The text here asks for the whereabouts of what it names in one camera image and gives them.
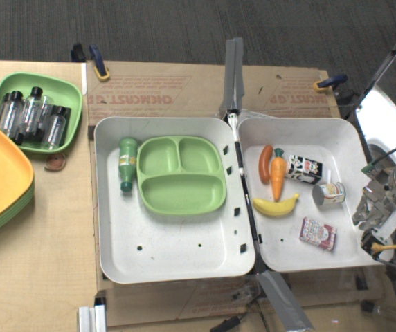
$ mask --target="table surface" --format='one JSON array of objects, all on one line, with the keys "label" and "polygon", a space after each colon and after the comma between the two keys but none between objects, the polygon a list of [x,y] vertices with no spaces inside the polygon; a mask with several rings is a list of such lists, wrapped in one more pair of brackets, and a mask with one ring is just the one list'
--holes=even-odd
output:
[{"label": "table surface", "polygon": [[[82,86],[76,63],[0,61],[0,81],[18,71],[51,75]],[[60,172],[44,169],[45,155],[27,154],[35,171],[33,200],[0,228],[0,330],[77,331],[77,310],[92,306],[97,289],[94,204],[88,107]],[[393,298],[384,280],[384,295]],[[318,331],[396,331],[396,324],[363,317],[358,304],[305,309]],[[278,316],[264,314],[272,331],[284,331]],[[125,326],[112,331],[208,331],[221,317]],[[259,313],[249,313],[239,331],[266,331]]]}]

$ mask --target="carrot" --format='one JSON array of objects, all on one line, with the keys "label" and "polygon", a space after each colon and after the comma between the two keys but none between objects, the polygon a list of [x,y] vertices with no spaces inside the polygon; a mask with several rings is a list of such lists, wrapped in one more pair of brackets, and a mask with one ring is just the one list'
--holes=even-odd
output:
[{"label": "carrot", "polygon": [[260,160],[258,161],[258,172],[260,173],[261,182],[267,184],[270,182],[269,163],[272,157],[272,145],[266,145],[261,151]]},{"label": "carrot", "polygon": [[287,163],[282,155],[284,151],[280,148],[275,149],[275,158],[270,164],[270,179],[272,184],[273,199],[275,202],[280,200],[284,177],[287,172]]}]

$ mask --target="white plastic tray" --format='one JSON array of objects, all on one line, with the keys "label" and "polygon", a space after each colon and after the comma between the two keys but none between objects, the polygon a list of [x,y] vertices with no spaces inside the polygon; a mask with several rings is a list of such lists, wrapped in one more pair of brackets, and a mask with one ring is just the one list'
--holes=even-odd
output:
[{"label": "white plastic tray", "polygon": [[[214,212],[169,216],[147,210],[138,186],[120,191],[119,142],[155,136],[201,136],[219,151],[227,195]],[[230,127],[217,118],[111,117],[95,129],[100,263],[119,284],[234,277],[253,267],[255,252]],[[227,154],[223,149],[228,147]],[[226,169],[232,168],[231,175]]]},{"label": "white plastic tray", "polygon": [[[284,158],[290,154],[322,162],[332,171],[332,182],[345,186],[343,203],[318,207],[312,198],[313,185],[285,179],[281,199],[300,194],[294,211],[271,218],[255,209],[260,251],[264,262],[278,272],[379,264],[361,249],[363,232],[352,223],[362,189],[370,179],[361,172],[366,159],[356,129],[342,119],[248,118],[239,124],[244,170],[251,198],[273,200],[271,186],[262,184],[258,159],[263,147],[280,147]],[[299,239],[303,218],[319,220],[338,229],[333,251]],[[390,258],[390,251],[381,255]]]}]

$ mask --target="brown round object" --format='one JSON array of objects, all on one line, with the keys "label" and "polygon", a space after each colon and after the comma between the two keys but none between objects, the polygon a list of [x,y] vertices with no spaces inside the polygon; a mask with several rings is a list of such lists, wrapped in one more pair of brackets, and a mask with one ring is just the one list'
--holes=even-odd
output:
[{"label": "brown round object", "polygon": [[44,166],[48,171],[61,171],[66,165],[66,156],[62,153],[50,154],[47,156]]}]

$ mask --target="dark gray floor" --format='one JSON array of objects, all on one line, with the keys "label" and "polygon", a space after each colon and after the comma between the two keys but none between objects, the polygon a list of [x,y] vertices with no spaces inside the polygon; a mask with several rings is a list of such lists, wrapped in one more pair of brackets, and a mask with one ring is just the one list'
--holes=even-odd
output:
[{"label": "dark gray floor", "polygon": [[346,73],[362,91],[396,42],[396,0],[0,0],[0,59],[70,62],[76,42],[105,60],[244,65]]}]

